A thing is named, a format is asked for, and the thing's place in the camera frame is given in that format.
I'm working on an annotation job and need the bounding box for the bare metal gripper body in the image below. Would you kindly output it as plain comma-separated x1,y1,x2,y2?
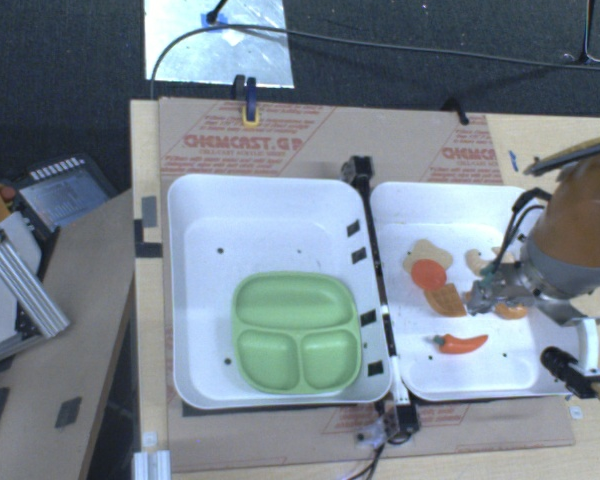
471,263,542,311

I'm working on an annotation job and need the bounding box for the orange toy croissant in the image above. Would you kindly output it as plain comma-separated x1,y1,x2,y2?
493,301,529,321

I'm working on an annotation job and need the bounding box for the brown toy waffle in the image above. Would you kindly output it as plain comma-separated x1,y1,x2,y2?
423,283,468,318

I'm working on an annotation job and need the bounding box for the orange toy chili pepper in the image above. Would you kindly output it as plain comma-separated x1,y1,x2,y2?
432,333,490,356

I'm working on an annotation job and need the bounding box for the beige curved toy cashew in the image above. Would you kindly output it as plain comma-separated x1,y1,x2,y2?
464,248,502,277

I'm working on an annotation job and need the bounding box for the orange round toy slice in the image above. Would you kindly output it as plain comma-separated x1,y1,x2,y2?
410,259,449,290

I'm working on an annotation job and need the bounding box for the white plastic tray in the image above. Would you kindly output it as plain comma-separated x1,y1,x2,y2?
167,173,396,411
368,181,582,402

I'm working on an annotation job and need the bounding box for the beige toy bread piece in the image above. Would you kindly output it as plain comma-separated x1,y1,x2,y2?
402,238,454,275

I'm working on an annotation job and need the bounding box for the thin black and white rod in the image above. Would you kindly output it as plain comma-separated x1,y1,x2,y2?
357,170,412,410

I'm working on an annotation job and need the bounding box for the green divided plate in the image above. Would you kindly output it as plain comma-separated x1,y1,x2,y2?
230,271,364,396

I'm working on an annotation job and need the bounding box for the brown cardboard board red print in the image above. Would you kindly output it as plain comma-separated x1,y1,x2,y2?
157,96,577,474

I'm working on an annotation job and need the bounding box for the black cylinder on white bracket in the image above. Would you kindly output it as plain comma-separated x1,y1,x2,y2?
539,316,600,399

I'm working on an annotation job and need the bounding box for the black block with thin wires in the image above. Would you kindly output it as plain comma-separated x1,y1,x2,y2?
378,400,422,445
340,155,377,186

